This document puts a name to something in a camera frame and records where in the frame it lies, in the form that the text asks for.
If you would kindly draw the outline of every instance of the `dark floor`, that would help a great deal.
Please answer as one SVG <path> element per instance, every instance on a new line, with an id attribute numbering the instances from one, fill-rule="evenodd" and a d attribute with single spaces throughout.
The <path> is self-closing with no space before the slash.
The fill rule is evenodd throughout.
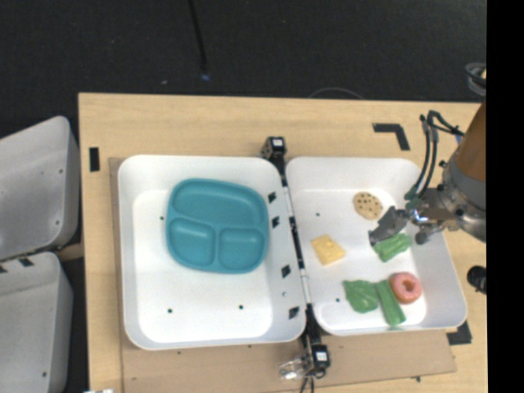
<path id="1" fill-rule="evenodd" d="M 480 101 L 487 0 L 0 0 L 0 137 L 54 115 L 78 136 L 78 92 Z M 323 88 L 340 88 L 318 92 Z M 68 392 L 85 386 L 83 263 Z"/>

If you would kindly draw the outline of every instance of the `teal plate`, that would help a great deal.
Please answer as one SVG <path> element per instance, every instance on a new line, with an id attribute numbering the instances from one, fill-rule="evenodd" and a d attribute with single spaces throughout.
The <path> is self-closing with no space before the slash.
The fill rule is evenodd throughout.
<path id="1" fill-rule="evenodd" d="M 186 179 L 169 197 L 169 253 L 189 268 L 248 273 L 265 258 L 269 218 L 254 190 L 212 179 Z"/>

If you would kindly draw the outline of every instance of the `wooden table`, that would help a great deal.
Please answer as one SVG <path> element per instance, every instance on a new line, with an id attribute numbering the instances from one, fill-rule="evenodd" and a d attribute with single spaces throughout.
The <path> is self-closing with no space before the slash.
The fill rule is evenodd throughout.
<path id="1" fill-rule="evenodd" d="M 79 145 L 90 388 L 113 388 L 117 392 L 123 392 L 125 388 L 126 393 L 128 390 L 164 391 L 161 389 L 163 380 L 169 375 L 168 368 L 151 368 L 144 374 L 149 378 L 143 382 L 143 390 L 131 387 L 135 380 L 138 386 L 140 380 L 129 375 L 132 368 L 126 362 L 126 355 L 123 355 L 126 342 L 120 327 L 109 159 L 136 154 L 256 156 L 265 139 L 273 135 L 286 139 L 288 159 L 296 156 L 404 157 L 421 165 L 424 139 L 418 120 L 420 114 L 426 114 L 430 109 L 439 111 L 451 124 L 458 124 L 465 130 L 478 107 L 471 103 L 442 102 L 80 94 Z M 373 123 L 400 124 L 411 150 L 402 150 L 394 133 L 376 133 Z M 456 141 L 446 134 L 441 137 L 439 155 L 447 160 L 455 147 Z M 439 180 L 437 170 L 432 184 L 437 184 Z M 409 360 L 408 352 L 404 358 L 411 363 L 409 368 L 399 368 L 395 359 L 388 361 L 391 365 L 383 361 L 389 352 L 384 347 L 381 350 L 376 340 L 369 338 L 368 342 L 365 337 L 360 337 L 352 344 L 360 351 L 359 356 L 354 356 L 347 364 L 337 363 L 332 370 L 332 377 L 337 380 L 345 379 L 343 373 L 353 370 L 350 384 L 330 386 L 329 377 L 326 377 L 326 381 L 319 383 L 316 390 L 326 393 L 487 391 L 486 297 L 475 292 L 466 280 L 467 272 L 473 265 L 486 266 L 486 245 L 462 232 L 447 232 L 445 237 L 468 303 L 472 343 L 451 347 L 446 343 L 449 357 L 443 357 L 441 361 L 436 357 L 432 368 L 431 344 L 442 343 L 447 338 L 444 331 L 424 331 L 429 332 L 423 338 L 427 345 L 424 341 L 418 342 L 414 353 L 425 355 Z M 376 362 L 381 363 L 383 368 L 371 368 L 374 355 L 368 346 L 378 348 Z M 191 351 L 189 355 L 196 360 L 194 362 L 205 366 L 205 357 L 216 353 L 206 353 L 206 350 Z M 258 367 L 255 360 L 267 357 L 267 350 L 255 347 L 253 350 L 252 356 L 258 358 L 252 358 L 253 365 L 248 368 L 256 373 Z M 235 349 L 224 351 L 231 355 L 231 359 L 242 359 L 240 354 L 244 354 Z M 363 356 L 370 362 L 363 362 Z M 398 361 L 402 363 L 404 358 L 400 357 Z M 453 360 L 452 366 L 449 365 L 450 359 Z M 417 368 L 418 361 L 424 364 L 423 368 Z M 237 371 L 237 368 L 226 369 L 226 373 Z M 217 368 L 210 367 L 209 375 L 215 377 L 220 374 L 213 373 L 216 371 Z M 256 380 L 257 391 L 296 389 L 296 385 L 269 381 L 272 375 L 263 371 L 238 376 Z M 410 378 L 426 374 L 432 375 L 422 377 L 419 382 Z M 127 384 L 126 377 L 131 377 Z M 208 381 L 204 377 L 204 381 L 199 380 L 197 384 L 202 388 L 208 383 L 208 391 L 214 391 L 214 388 L 216 391 L 229 391 L 226 381 L 221 389 L 220 376 L 217 377 Z M 192 390 L 191 384 L 184 384 L 182 380 L 180 383 L 177 391 L 185 391 L 183 387 Z M 196 391 L 196 379 L 193 383 Z"/>

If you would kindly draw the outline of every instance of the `white container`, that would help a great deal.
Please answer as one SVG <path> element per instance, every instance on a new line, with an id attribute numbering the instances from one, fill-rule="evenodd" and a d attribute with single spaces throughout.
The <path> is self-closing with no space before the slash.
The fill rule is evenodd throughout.
<path id="1" fill-rule="evenodd" d="M 67 380 L 73 291 L 55 254 L 2 262 L 0 391 L 59 393 Z"/>
<path id="2" fill-rule="evenodd" d="M 391 330 L 380 308 L 365 314 L 353 311 L 341 282 L 379 282 L 402 271 L 415 274 L 423 291 L 417 301 L 402 305 L 406 321 L 396 329 L 456 328 L 466 318 L 466 301 L 442 233 L 431 235 L 425 245 L 414 242 L 382 263 L 368 239 L 377 221 L 364 219 L 353 206 L 354 195 L 366 191 L 380 200 L 384 211 L 390 206 L 402 209 L 404 194 L 419 174 L 420 169 L 404 159 L 302 157 L 287 166 L 314 315 L 326 332 L 344 336 Z M 418 228 L 408 224 L 404 231 L 414 240 Z M 311 245 L 323 234 L 346 250 L 343 259 L 326 266 Z"/>
<path id="3" fill-rule="evenodd" d="M 78 227 L 79 182 L 65 117 L 0 140 L 0 260 L 65 245 Z"/>
<path id="4" fill-rule="evenodd" d="M 1 392 L 65 388 L 73 291 L 47 250 L 73 237 L 78 213 L 79 149 L 66 118 L 0 140 Z"/>
<path id="5" fill-rule="evenodd" d="M 248 186 L 265 199 L 269 220 L 279 217 L 279 225 L 269 230 L 258 268 L 209 273 L 169 254 L 169 195 L 188 178 Z M 134 156 L 120 166 L 118 180 L 124 327 L 132 342 L 158 350 L 291 341 L 302 333 L 305 298 L 286 197 L 273 165 L 256 158 Z M 276 198 L 269 203 L 272 192 Z"/>
<path id="6" fill-rule="evenodd" d="M 403 306 L 399 330 L 452 328 L 466 317 L 466 305 L 445 240 L 383 264 L 369 245 L 368 222 L 355 213 L 353 195 L 370 191 L 385 207 L 403 206 L 419 169 L 401 159 L 297 158 L 287 166 L 289 195 L 276 168 L 259 158 L 134 156 L 119 168 L 120 240 L 124 328 L 143 349 L 238 345 L 296 339 L 305 327 L 305 304 L 327 332 L 348 336 L 391 330 L 378 309 L 357 314 L 345 299 L 342 281 L 378 282 L 397 271 L 418 275 L 423 296 Z M 165 240 L 165 212 L 173 188 L 187 178 L 212 178 L 248 186 L 267 203 L 269 250 L 262 265 L 246 274 L 196 271 L 177 263 Z M 300 277 L 289 215 L 295 215 L 305 273 Z M 414 235 L 415 228 L 407 232 Z M 310 241 L 330 234 L 346 257 L 322 266 Z M 291 273 L 282 277 L 282 268 Z M 290 310 L 299 313 L 290 317 Z"/>

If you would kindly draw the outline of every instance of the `green vegetable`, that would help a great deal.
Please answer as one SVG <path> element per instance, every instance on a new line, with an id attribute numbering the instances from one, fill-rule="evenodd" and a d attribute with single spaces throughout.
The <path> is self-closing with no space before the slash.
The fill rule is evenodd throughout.
<path id="1" fill-rule="evenodd" d="M 386 321 L 391 326 L 405 322 L 406 317 L 404 312 L 400 308 L 399 302 L 391 290 L 390 283 L 386 279 L 377 283 L 377 292 L 380 297 L 382 311 L 386 316 Z"/>
<path id="2" fill-rule="evenodd" d="M 343 281 L 346 299 L 351 307 L 358 313 L 367 313 L 378 307 L 378 294 L 375 284 L 362 279 L 356 281 Z"/>
<path id="3" fill-rule="evenodd" d="M 382 262 L 387 262 L 411 246 L 411 239 L 407 234 L 398 233 L 377 243 L 373 249 L 378 253 Z"/>

